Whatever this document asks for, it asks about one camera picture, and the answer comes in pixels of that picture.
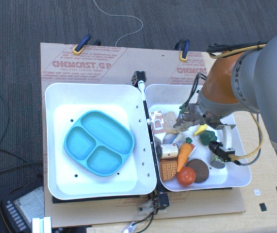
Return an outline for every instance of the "white object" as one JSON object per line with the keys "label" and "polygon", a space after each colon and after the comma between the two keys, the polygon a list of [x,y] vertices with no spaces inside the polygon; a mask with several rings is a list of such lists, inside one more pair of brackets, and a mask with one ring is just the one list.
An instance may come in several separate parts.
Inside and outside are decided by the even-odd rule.
{"label": "white object", "polygon": [[[45,92],[48,188],[61,200],[143,195],[156,186],[142,95],[131,85],[54,83]],[[113,117],[133,134],[135,147],[120,170],[108,177],[91,173],[65,151],[72,124],[90,110]]]}
{"label": "white object", "polygon": [[[191,88],[191,85],[149,85],[145,92],[149,111],[161,110],[162,113],[173,111],[177,117],[179,114],[179,106],[188,99]],[[197,93],[194,94],[190,102],[195,103],[196,100]],[[223,118],[222,123],[228,125],[235,124],[233,115]],[[207,130],[215,131],[211,127],[207,127]],[[196,151],[193,155],[191,155],[190,159],[200,159],[208,165],[210,171],[208,179],[202,183],[193,183],[190,186],[182,186],[178,183],[177,178],[174,177],[168,181],[162,182],[164,187],[170,191],[179,192],[200,189],[241,187],[248,185],[251,180],[249,166],[238,166],[232,162],[228,162],[226,163],[225,168],[213,168],[210,165],[212,152],[209,150],[208,146],[201,144],[199,135],[193,137],[193,133],[195,131],[196,127],[190,127],[188,131],[182,132],[182,134],[185,137],[190,137],[193,140],[193,144],[196,146]],[[218,137],[218,141],[223,142],[223,131],[217,130],[215,131],[215,134]],[[235,150],[235,154],[245,155],[237,127],[234,127],[231,130],[231,136],[229,136],[229,138],[232,140],[232,147]]]}
{"label": "white object", "polygon": [[51,218],[49,216],[33,218],[32,233],[52,233]]}
{"label": "white object", "polygon": [[232,130],[230,125],[225,125],[222,129],[224,141],[223,146],[224,149],[229,150],[232,148]]}
{"label": "white object", "polygon": [[254,189],[254,193],[256,196],[260,196],[261,195],[261,192],[259,189]]}
{"label": "white object", "polygon": [[138,81],[138,88],[142,94],[143,101],[145,101],[145,82],[143,80]]}
{"label": "white object", "polygon": [[136,229],[136,224],[134,224],[134,221],[130,223],[130,225],[123,231],[123,233],[133,233]]}

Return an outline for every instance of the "device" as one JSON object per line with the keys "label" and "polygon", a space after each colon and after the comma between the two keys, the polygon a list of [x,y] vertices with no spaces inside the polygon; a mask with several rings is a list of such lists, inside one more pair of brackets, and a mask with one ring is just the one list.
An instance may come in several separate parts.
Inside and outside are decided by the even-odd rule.
{"label": "device", "polygon": [[223,52],[210,69],[195,104],[180,108],[177,123],[223,127],[220,119],[236,111],[261,114],[271,144],[277,151],[277,36],[264,46],[230,54]]}
{"label": "device", "polygon": [[[43,179],[38,178],[0,201],[0,213],[10,233],[31,233],[32,219],[45,216]],[[66,233],[70,228],[52,229]]]}

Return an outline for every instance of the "cookie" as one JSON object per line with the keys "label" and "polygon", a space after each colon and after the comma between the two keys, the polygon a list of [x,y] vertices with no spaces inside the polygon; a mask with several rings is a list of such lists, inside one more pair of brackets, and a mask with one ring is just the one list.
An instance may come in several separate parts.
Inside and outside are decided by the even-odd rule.
{"label": "cookie", "polygon": [[160,160],[160,176],[162,181],[172,179],[177,172],[177,159]]}
{"label": "cookie", "polygon": [[176,116],[174,112],[167,112],[162,114],[162,116],[167,134],[177,134],[180,132],[180,130],[174,129],[174,125],[176,124]]}
{"label": "cookie", "polygon": [[196,172],[195,183],[202,183],[208,179],[210,170],[204,161],[193,159],[187,163],[187,166],[191,167]]}

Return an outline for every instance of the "electronic device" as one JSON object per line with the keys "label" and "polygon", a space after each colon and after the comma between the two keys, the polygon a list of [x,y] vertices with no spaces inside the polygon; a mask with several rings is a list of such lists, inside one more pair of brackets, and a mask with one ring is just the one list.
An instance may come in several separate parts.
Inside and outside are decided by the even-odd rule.
{"label": "electronic device", "polygon": [[[31,233],[32,219],[43,218],[44,207],[43,179],[38,178],[0,201],[0,213],[10,233]],[[70,228],[52,229],[53,233],[67,233]]]}

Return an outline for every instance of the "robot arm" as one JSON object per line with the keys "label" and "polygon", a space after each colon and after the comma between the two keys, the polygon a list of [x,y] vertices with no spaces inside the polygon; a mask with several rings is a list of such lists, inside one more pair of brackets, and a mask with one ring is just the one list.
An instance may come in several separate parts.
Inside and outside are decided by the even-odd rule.
{"label": "robot arm", "polygon": [[220,120],[235,111],[261,113],[271,144],[277,150],[277,36],[262,49],[217,59],[197,103],[180,111],[175,127],[181,121],[197,124],[199,114],[206,124],[219,129]]}

